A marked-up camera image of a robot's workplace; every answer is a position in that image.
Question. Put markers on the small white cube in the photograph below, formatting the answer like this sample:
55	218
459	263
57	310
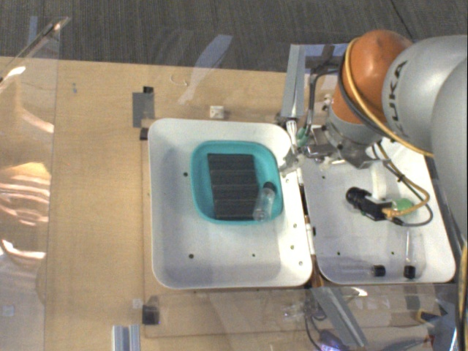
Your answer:
216	112

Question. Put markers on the green round object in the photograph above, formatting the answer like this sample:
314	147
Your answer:
404	204

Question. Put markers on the black cylinder on white bracket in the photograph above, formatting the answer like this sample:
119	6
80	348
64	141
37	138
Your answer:
367	203

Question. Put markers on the clear plastic bottle black cap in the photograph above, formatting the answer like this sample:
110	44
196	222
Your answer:
411	265
265	203
365	270

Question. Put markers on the teal plastic bowl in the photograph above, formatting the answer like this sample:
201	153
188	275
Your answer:
199	181

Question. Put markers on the white plastic tray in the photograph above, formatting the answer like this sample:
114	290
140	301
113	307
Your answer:
351	243
226	258

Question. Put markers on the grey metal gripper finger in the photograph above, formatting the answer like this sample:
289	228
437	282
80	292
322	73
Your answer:
290	163

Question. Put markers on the black ribbed rectangular block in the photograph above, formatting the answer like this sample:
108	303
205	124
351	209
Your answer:
232	185

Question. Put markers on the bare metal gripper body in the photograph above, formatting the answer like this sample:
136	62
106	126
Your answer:
323	145

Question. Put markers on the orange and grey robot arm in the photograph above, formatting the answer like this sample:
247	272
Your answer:
420	97

